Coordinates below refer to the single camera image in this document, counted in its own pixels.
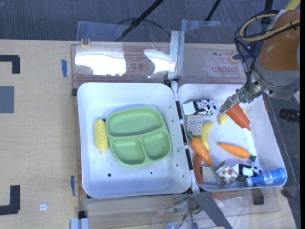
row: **wooden table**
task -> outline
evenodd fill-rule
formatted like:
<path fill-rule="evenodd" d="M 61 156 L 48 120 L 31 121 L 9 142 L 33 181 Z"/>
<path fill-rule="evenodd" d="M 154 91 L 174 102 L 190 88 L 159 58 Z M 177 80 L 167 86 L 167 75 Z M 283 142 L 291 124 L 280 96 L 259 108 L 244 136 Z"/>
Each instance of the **wooden table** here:
<path fill-rule="evenodd" d="M 0 85 L 14 86 L 14 113 L 0 114 L 0 206 L 9 204 L 11 185 L 20 185 L 21 190 L 18 214 L 1 215 L 0 228 L 68 228 L 69 220 L 78 217 L 73 44 L 74 41 L 0 40 L 0 55 L 18 55 L 21 59 L 21 74 L 12 74 L 10 62 L 0 62 Z M 62 60 L 68 66 L 66 77 Z M 70 184 L 72 176 L 75 196 Z M 273 212 L 228 216 L 228 221 L 236 229 L 295 228 L 287 199 L 278 190 L 270 198 L 271 203 L 276 203 L 273 208 L 278 208 Z M 47 210 L 40 210 L 41 203 L 47 203 Z M 198 224 L 215 227 L 204 216 Z M 185 223 L 181 228 L 187 226 L 190 225 Z M 164 228 L 164 224 L 133 228 Z"/>

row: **green divided plate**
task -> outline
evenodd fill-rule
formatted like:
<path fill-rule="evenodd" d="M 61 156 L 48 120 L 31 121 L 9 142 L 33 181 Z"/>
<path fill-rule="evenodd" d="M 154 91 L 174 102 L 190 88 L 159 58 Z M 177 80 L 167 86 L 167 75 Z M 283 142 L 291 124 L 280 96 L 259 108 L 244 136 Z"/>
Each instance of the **green divided plate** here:
<path fill-rule="evenodd" d="M 115 158 L 125 166 L 159 161 L 172 150 L 162 116 L 150 107 L 134 107 L 111 114 L 106 120 L 106 133 Z"/>

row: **toy banana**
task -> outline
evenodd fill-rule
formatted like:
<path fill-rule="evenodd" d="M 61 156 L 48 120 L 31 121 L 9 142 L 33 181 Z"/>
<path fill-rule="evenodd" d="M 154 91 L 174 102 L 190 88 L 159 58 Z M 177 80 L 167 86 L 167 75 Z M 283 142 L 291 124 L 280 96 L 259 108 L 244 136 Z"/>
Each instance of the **toy banana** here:
<path fill-rule="evenodd" d="M 228 115 L 227 115 L 227 114 L 219 113 L 219 115 L 218 115 L 218 122 L 219 122 L 219 124 L 225 123 L 225 121 L 227 120 L 227 118 L 228 118 Z"/>
<path fill-rule="evenodd" d="M 204 146 L 206 147 L 206 149 L 208 150 L 208 152 L 210 153 L 211 150 L 209 148 L 209 142 L 208 142 L 208 134 L 211 131 L 212 127 L 213 127 L 213 122 L 208 121 L 206 123 L 204 123 L 204 125 L 202 126 L 202 137 L 201 137 L 201 141 L 204 144 Z"/>

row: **clear plastic panel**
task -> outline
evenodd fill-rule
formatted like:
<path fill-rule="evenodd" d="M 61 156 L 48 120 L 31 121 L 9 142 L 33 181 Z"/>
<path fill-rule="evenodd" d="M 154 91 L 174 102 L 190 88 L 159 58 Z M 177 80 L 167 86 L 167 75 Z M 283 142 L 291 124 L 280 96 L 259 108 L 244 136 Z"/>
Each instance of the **clear plastic panel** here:
<path fill-rule="evenodd" d="M 218 206 L 234 228 L 251 227 L 253 220 L 243 218 L 243 215 L 256 214 L 257 219 L 264 220 L 266 213 L 279 213 L 283 202 L 283 196 L 277 188 L 256 193 L 212 193 L 212 198 L 215 204 L 210 205 L 210 209 Z M 90 198 L 83 199 L 82 203 L 92 228 L 102 225 L 103 228 L 189 229 L 196 228 L 194 223 L 197 223 L 198 228 L 215 227 L 215 223 L 207 214 L 208 211 L 200 207 L 194 194 Z"/>
<path fill-rule="evenodd" d="M 202 44 L 234 25 L 183 21 L 182 31 L 79 21 L 72 47 L 73 87 L 85 82 L 243 84 L 244 67 L 231 62 L 232 44 Z"/>

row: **toy carrot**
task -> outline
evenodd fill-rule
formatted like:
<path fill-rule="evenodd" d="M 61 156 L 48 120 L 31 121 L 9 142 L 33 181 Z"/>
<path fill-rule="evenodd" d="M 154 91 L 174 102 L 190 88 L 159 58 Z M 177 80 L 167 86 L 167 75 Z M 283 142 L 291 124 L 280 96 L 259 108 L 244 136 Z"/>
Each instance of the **toy carrot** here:
<path fill-rule="evenodd" d="M 243 159 L 249 158 L 252 162 L 256 160 L 256 156 L 251 155 L 249 151 L 243 147 L 227 143 L 218 143 L 218 145 L 237 157 Z"/>
<path fill-rule="evenodd" d="M 191 139 L 190 145 L 195 150 L 197 154 L 199 154 L 202 159 L 209 165 L 212 166 L 212 161 L 210 159 L 208 150 L 202 143 L 201 139 L 198 137 L 194 137 L 191 132 L 187 134 L 188 138 Z"/>
<path fill-rule="evenodd" d="M 195 177 L 198 183 L 203 183 L 203 177 L 200 173 L 201 161 L 202 161 L 202 157 L 199 154 L 196 154 L 193 159 L 193 167 L 194 167 Z"/>

